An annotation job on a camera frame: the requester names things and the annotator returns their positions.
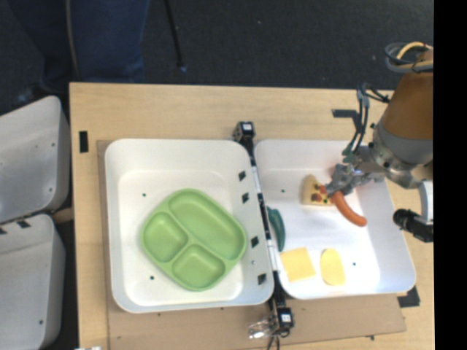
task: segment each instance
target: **wooden table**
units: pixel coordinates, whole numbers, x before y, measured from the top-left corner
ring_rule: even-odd
[[[264,349],[266,342],[253,342],[246,333],[249,315],[261,314],[262,307],[136,315],[115,305],[106,283],[98,144],[130,137],[228,139],[241,120],[253,121],[257,141],[348,141],[355,131],[351,120],[336,119],[331,110],[357,109],[355,91],[96,83],[72,83],[70,91],[80,346]],[[372,103],[370,123],[384,109]],[[431,170],[420,174],[430,177]],[[391,182],[389,187],[396,209],[420,212],[416,190]],[[433,244],[405,236],[421,306],[401,310],[395,295],[291,300],[299,324],[281,345],[290,350],[434,349]]]

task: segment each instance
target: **dark floor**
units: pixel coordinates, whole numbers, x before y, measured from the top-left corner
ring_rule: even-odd
[[[392,89],[384,63],[393,42],[434,44],[434,0],[170,0],[188,70],[176,67],[162,0],[153,0],[142,44],[147,82]],[[0,0],[0,115],[41,67],[36,48]],[[76,344],[73,232],[63,330],[50,350]]]

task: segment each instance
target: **green object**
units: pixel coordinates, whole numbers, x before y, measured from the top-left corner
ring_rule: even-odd
[[[277,237],[277,247],[281,252],[284,249],[285,245],[285,226],[284,222],[282,221],[282,217],[277,209],[268,209],[268,218],[269,222],[272,224],[274,231],[276,232]]]
[[[148,257],[182,287],[212,288],[242,258],[242,225],[205,193],[179,190],[147,218],[142,246]]]

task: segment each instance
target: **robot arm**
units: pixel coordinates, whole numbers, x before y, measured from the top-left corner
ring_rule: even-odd
[[[411,51],[418,56],[414,61],[405,60],[404,55]],[[433,48],[419,42],[395,43],[387,46],[386,54],[387,66],[404,75],[390,100],[366,83],[357,89],[360,123],[326,189],[331,197],[347,195],[355,187],[385,178],[406,189],[418,188],[424,214],[400,211],[394,220],[415,236],[428,230],[428,235],[419,238],[432,241],[432,183],[416,179],[412,171],[433,159]],[[374,126],[372,141],[363,146],[370,98],[387,103],[387,108]]]

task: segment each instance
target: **person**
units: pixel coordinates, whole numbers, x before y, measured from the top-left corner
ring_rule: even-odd
[[[7,0],[43,57],[14,107],[48,95],[67,102],[71,81],[143,82],[140,43],[150,0]]]

